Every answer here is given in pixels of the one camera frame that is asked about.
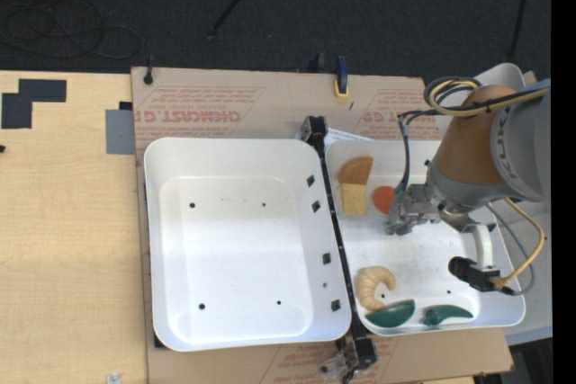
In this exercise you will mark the orange round disc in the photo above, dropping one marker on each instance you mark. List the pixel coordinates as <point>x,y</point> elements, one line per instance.
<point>383,199</point>

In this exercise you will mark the dark green avocado half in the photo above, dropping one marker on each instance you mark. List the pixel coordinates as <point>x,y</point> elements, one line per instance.
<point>392,315</point>

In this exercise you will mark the yellow cheese block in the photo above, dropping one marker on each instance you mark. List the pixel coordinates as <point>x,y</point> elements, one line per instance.
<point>354,200</point>

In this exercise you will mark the white plastic tray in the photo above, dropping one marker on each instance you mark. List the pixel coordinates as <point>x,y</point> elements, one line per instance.
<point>243,247</point>
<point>423,256</point>

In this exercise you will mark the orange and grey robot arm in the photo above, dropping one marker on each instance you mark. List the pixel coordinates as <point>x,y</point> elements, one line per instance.
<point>477,148</point>

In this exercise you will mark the black cylinder on white bracket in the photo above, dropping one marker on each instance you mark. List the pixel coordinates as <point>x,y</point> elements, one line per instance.
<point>468,272</point>

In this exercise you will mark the thin black rod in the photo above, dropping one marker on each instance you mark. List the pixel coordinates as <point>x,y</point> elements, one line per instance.
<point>338,238</point>

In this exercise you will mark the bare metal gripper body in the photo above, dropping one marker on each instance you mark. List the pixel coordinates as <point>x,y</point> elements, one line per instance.
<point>423,201</point>

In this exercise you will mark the dark green pepper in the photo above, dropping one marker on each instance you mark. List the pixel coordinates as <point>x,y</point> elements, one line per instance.
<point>450,314</point>

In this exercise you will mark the brown cardboard board red print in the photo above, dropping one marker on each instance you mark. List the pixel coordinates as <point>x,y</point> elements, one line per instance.
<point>270,112</point>

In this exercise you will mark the brown waffle slice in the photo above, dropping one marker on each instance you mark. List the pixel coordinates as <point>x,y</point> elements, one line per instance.
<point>355,172</point>

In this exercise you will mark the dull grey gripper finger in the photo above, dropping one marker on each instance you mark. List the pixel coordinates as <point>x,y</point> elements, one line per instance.
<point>394,221</point>
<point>410,225</point>

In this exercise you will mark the beige croissant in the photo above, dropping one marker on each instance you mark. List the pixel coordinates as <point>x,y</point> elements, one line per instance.
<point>370,283</point>

